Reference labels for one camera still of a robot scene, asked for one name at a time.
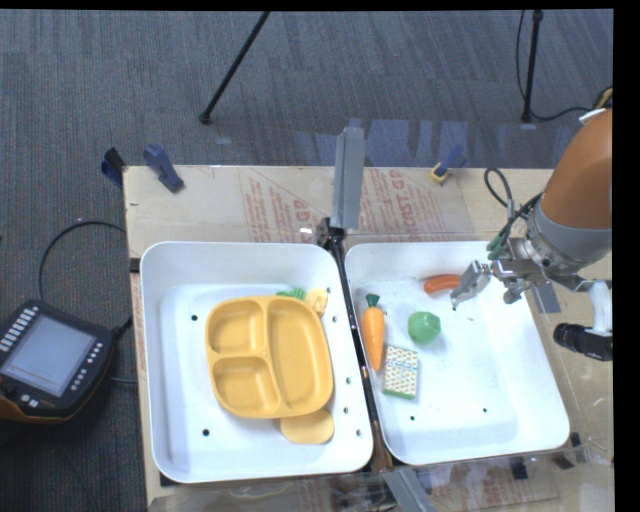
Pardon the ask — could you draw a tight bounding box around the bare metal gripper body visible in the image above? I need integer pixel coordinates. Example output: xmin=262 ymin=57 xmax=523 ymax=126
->
xmin=491 ymin=237 xmax=552 ymax=295

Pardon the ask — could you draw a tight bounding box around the orange sausage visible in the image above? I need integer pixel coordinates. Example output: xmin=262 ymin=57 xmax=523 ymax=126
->
xmin=422 ymin=273 xmax=463 ymax=296

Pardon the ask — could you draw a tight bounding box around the green toy pepper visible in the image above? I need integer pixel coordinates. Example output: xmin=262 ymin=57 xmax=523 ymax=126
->
xmin=406 ymin=310 xmax=443 ymax=346

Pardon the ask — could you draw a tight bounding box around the white plastic tray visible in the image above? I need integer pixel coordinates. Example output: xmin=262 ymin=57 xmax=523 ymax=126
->
xmin=139 ymin=240 xmax=375 ymax=485
xmin=343 ymin=240 xmax=572 ymax=467

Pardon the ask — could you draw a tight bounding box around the orange carrot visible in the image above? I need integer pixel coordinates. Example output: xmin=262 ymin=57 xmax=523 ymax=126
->
xmin=361 ymin=293 xmax=387 ymax=373

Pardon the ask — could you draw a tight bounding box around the patterned white carton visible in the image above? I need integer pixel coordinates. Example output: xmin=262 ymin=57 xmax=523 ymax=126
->
xmin=381 ymin=344 xmax=420 ymax=401

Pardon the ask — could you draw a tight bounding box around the pale yellow toy food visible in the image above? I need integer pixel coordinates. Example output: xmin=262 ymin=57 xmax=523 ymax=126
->
xmin=304 ymin=287 xmax=330 ymax=318

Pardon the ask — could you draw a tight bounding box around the yellow divided plate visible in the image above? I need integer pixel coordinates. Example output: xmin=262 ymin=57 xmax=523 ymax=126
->
xmin=204 ymin=294 xmax=336 ymax=420

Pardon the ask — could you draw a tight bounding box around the black tripod leg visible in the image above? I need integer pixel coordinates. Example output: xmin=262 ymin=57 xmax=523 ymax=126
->
xmin=198 ymin=10 xmax=272 ymax=126
xmin=519 ymin=9 xmax=546 ymax=124

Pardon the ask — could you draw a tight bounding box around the brown cardboard board red print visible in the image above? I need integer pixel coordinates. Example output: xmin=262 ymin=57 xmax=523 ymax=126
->
xmin=122 ymin=164 xmax=613 ymax=512

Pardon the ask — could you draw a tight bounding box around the black cylinder on white bracket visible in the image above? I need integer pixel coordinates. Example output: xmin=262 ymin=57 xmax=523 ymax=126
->
xmin=552 ymin=279 xmax=613 ymax=363

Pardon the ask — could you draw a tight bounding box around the black block with wires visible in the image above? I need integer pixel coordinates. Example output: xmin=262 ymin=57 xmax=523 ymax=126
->
xmin=315 ymin=216 xmax=347 ymax=251

